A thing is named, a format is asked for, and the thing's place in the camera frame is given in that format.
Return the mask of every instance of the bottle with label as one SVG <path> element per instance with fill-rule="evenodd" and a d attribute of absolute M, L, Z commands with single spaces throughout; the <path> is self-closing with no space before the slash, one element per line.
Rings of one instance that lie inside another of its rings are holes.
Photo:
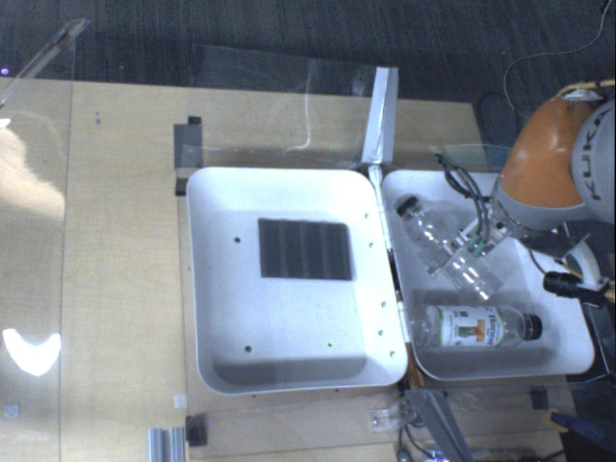
<path fill-rule="evenodd" d="M 415 347 L 514 347 L 539 339 L 543 325 L 511 306 L 430 305 L 411 330 Z"/>
<path fill-rule="evenodd" d="M 482 257 L 475 257 L 465 246 L 453 248 L 457 232 L 435 204 L 411 196 L 397 212 L 431 276 L 442 273 L 461 296 L 479 301 L 489 299 L 502 286 Z"/>

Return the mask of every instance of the bottle cap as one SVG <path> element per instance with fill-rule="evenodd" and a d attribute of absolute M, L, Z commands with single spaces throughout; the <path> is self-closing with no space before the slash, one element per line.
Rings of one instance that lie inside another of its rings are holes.
<path fill-rule="evenodd" d="M 543 323 L 536 315 L 524 315 L 525 331 L 523 339 L 525 341 L 535 341 L 541 337 Z"/>
<path fill-rule="evenodd" d="M 413 209 L 417 204 L 419 204 L 419 202 L 420 201 L 416 196 L 409 196 L 406 200 L 400 203 L 400 205 L 398 205 L 396 212 L 400 217 L 402 217 L 406 211 Z"/>

